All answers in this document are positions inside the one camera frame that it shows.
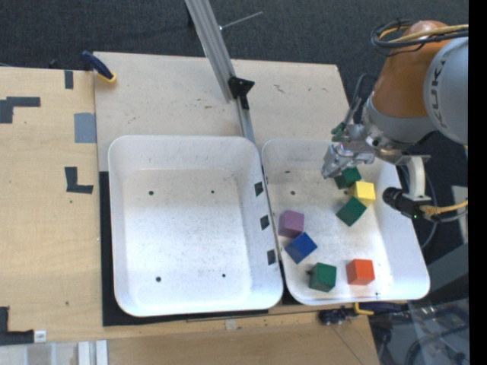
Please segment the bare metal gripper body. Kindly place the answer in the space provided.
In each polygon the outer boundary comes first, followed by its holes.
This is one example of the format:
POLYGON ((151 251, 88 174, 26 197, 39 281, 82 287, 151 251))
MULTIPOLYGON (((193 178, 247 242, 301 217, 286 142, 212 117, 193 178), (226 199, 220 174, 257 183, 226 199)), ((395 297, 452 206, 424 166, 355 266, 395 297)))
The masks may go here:
POLYGON ((399 163, 403 157, 404 144, 387 137, 375 125, 339 123, 331 131, 332 143, 339 155, 356 156, 356 165, 372 164, 375 159, 399 163))

